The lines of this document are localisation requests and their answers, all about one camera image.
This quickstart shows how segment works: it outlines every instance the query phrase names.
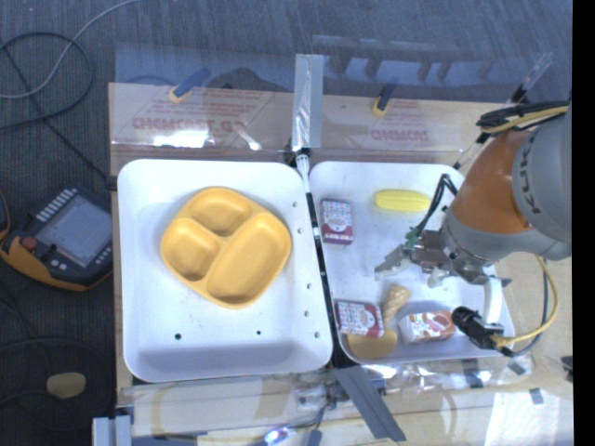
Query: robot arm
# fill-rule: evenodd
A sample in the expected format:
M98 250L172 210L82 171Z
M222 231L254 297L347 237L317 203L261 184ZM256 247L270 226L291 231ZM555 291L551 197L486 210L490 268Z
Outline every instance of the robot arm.
M432 274L430 286L449 275L484 285L483 269L511 253L552 260L570 256L571 106L559 107L533 131L496 133L469 170L441 228L413 233L414 243L410 233L409 242L377 266L376 277L413 262Z

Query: transparent plastic sheet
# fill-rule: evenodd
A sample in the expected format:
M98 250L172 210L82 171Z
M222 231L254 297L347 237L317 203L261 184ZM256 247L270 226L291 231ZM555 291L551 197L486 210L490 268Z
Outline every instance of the transparent plastic sheet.
M119 45L112 173L151 156L277 160L291 132L291 57Z
M296 86L292 117L291 150L320 147L323 59L296 56Z
M321 148L335 160L452 164L472 157L479 117L523 98L551 63L550 53L509 57L322 34L312 37L312 52L324 61ZM384 111L375 108L380 95Z
M461 361L447 361L364 369L390 411L403 415L456 410L465 403L451 397L463 398L466 392L482 394L472 406L492 406L494 391L517 387L532 374L530 356L522 360L523 374L513 372L507 363L500 358L474 362L472 368ZM211 434L254 427L299 429L310 425L320 412L329 422L359 417L328 371L137 385L120 392L120 405L134 414L135 436L189 431Z

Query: divided plate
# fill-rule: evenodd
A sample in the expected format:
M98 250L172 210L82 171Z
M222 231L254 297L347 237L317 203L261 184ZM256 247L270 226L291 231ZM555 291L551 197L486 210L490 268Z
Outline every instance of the divided plate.
M225 187L200 190L161 239L161 258L194 291L224 308L245 308L271 285L291 253L284 223Z

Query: red and white box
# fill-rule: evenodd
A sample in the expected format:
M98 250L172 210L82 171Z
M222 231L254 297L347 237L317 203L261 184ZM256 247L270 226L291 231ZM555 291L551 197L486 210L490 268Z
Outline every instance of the red and white box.
M438 342L452 337L456 332L448 310L407 314L399 321L399 330L406 345Z
M365 302L337 301L338 330L342 334L381 337L384 335L384 322L380 307Z
M325 243L351 244L351 205L340 200L322 200L322 235Z

